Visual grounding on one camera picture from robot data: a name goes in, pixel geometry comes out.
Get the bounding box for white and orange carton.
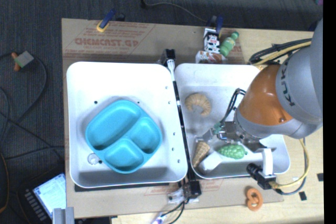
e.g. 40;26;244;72
195;50;228;64

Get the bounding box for green plastic bottle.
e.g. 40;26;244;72
219;31;240;57

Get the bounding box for tan ice cream cone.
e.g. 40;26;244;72
192;140;211;168

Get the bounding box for white block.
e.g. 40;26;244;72
201;151;224;172

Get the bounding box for tan croissant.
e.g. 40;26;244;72
184;93;212;116

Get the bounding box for grey cube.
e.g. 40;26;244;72
14;50;35;69

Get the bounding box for thin black and white rod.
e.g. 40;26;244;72
167;59;190;182

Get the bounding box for orange carrot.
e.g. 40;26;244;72
10;52;22;72

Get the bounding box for white plastic tray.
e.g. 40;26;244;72
66;61;188;189
174;62;291;180

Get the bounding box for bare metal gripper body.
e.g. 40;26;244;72
216;121;277;153

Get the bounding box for brown cardboard board red print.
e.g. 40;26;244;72
61;17;285;219

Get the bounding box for black block with thin wires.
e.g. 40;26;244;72
183;180;203;199
163;48;176;66

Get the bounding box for clear plastic ring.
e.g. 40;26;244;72
87;153;100;166

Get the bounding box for blue divided plate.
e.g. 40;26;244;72
85;99;163;174

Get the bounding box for white carton with cow print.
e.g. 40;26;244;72
203;28;221;54

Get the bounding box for orange pretzel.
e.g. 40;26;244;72
245;187;264;211

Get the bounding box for black cylinder on white bracket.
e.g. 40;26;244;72
246;148;277;190

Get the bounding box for green grapes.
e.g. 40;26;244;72
216;144;248;160

